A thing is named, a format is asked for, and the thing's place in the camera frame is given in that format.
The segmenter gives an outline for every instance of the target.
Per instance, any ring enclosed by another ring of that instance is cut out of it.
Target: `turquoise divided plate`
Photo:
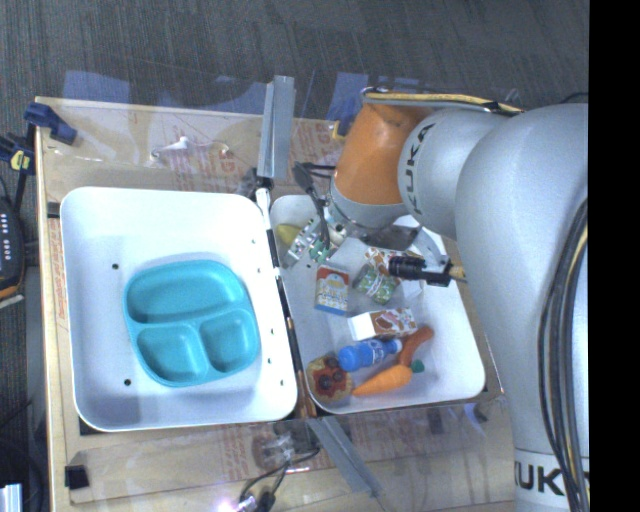
[[[123,297],[134,351],[166,386],[228,377],[257,357],[260,335],[236,274],[210,260],[170,263],[135,274]]]

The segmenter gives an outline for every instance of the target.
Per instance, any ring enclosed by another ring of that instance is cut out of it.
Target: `white plastic tray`
[[[314,214],[315,209],[307,196],[285,196],[274,202],[270,217],[274,227],[278,224],[304,226]],[[399,223],[416,225],[410,217]],[[444,252],[442,238],[430,234]],[[331,257],[331,262],[348,271],[350,282],[353,282],[366,262],[367,248],[359,240],[348,239]],[[287,247],[278,242],[281,261],[286,250]],[[485,370],[455,282],[447,288],[424,285],[422,291],[409,299],[396,289],[391,301],[384,306],[350,288],[348,314],[341,317],[314,309],[316,269],[317,263],[309,261],[306,255],[293,267],[281,270],[305,368],[317,357],[337,353],[341,347],[353,344],[347,317],[366,311],[408,306],[418,325],[427,324],[435,332],[434,338],[422,344],[415,355],[424,363],[425,371],[414,374],[406,387],[374,396],[349,397],[328,405],[313,397],[322,409],[334,414],[375,411],[465,400],[482,391]],[[392,362],[393,356],[390,356],[385,365],[360,369],[353,372],[352,377],[356,385],[360,384]]]
[[[295,405],[286,325],[259,208],[230,194],[86,187],[61,205],[74,398],[104,431],[273,421]],[[126,283],[155,265],[208,258],[247,287],[261,350],[247,369],[171,388],[151,379],[131,347]]]

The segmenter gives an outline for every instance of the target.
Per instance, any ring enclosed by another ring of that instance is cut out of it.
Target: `black electronic device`
[[[0,300],[13,295],[24,276],[25,248],[18,216],[0,197]]]

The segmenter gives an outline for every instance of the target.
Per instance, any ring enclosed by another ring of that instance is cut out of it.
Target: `blue bottle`
[[[402,342],[398,339],[381,341],[370,338],[341,348],[338,351],[338,362],[345,372],[355,372],[359,368],[373,366],[389,354],[397,354],[400,350],[402,350]]]

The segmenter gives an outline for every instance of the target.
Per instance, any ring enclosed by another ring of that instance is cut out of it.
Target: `orange carrot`
[[[428,325],[420,327],[420,329],[410,335],[402,344],[402,350],[398,354],[398,364],[411,366],[415,351],[420,345],[431,338],[433,338],[433,329]]]
[[[356,387],[351,394],[355,396],[373,395],[401,388],[409,384],[413,372],[408,366],[396,364],[382,370],[369,380]]]

